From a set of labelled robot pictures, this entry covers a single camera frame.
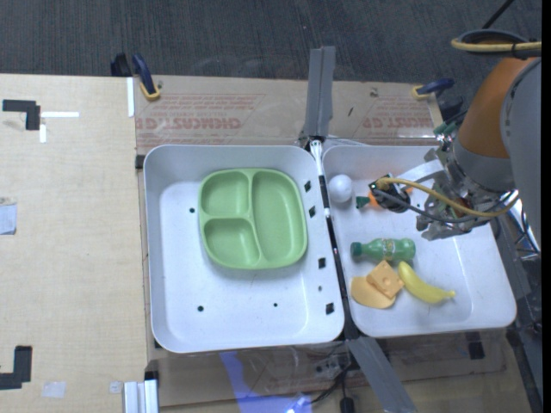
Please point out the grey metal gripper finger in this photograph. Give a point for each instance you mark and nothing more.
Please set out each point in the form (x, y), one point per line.
(424, 223)
(439, 232)

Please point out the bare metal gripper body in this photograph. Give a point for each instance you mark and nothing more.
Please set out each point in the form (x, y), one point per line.
(462, 211)

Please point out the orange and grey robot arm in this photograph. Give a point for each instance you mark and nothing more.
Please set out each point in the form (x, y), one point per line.
(484, 114)

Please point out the white plastic tray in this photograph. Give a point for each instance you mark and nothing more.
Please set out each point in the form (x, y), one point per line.
(465, 273)
(241, 312)

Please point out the green plastic bottle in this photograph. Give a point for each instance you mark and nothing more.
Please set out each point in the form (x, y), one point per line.
(383, 249)

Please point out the orange carrot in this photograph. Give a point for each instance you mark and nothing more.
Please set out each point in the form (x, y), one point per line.
(373, 200)

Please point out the yellow banana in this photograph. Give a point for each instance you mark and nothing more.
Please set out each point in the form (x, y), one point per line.
(419, 288)

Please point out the yellow cheese wedge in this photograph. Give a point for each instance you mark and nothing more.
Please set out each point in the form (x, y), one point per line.
(385, 279)

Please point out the white ball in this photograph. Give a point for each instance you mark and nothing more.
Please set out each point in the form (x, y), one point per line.
(340, 187)

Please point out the orange round biscuit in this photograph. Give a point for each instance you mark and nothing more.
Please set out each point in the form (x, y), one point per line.
(366, 297)

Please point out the green divided plate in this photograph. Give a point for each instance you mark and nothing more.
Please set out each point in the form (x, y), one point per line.
(275, 213)

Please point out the brown cardboard board red print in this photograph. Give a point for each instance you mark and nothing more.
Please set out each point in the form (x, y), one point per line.
(241, 114)

